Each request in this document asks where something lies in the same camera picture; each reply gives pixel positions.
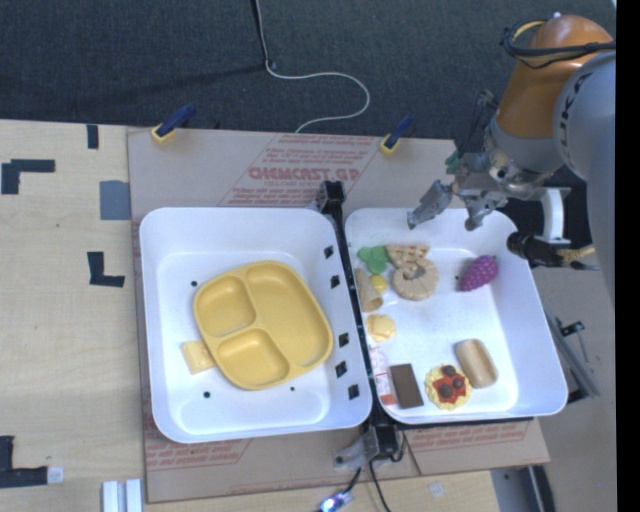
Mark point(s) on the tan ice cream cone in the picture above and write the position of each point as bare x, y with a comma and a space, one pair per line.
369, 295

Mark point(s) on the black cylinder on white bracket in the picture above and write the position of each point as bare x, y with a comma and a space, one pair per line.
542, 235

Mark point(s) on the tan bread roll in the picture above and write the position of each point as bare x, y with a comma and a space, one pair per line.
476, 362

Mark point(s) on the yellow toy pastry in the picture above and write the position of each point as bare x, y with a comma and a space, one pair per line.
380, 327

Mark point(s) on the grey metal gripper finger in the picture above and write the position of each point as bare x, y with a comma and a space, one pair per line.
477, 212
430, 202

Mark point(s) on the green toy vegetable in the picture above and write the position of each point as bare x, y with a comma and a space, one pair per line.
374, 257

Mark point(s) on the brown cardboard board red print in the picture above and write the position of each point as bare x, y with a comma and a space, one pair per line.
280, 165

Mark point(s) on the tan waffle piece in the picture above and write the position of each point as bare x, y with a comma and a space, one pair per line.
407, 252

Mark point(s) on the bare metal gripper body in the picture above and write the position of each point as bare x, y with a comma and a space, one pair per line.
492, 182

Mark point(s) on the yellow spaghetti with meatballs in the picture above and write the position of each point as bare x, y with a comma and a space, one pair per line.
447, 387

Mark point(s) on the thin black rod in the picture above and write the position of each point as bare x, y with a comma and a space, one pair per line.
356, 305

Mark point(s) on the white plastic tray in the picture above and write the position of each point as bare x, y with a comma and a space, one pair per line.
440, 325
175, 310

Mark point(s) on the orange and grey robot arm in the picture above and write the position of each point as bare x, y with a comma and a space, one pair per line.
550, 105

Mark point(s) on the tan round biscuit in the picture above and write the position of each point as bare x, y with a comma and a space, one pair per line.
415, 282

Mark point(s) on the white and red packet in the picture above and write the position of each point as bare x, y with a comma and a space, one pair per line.
382, 377

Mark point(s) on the brown chocolate bar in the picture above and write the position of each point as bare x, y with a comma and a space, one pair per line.
406, 386

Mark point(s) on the yellow divided plate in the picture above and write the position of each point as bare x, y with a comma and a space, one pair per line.
262, 325

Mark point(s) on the yellow cheese slice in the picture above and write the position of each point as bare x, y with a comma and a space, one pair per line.
195, 357

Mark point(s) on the purple grapes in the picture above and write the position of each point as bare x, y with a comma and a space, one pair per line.
479, 272

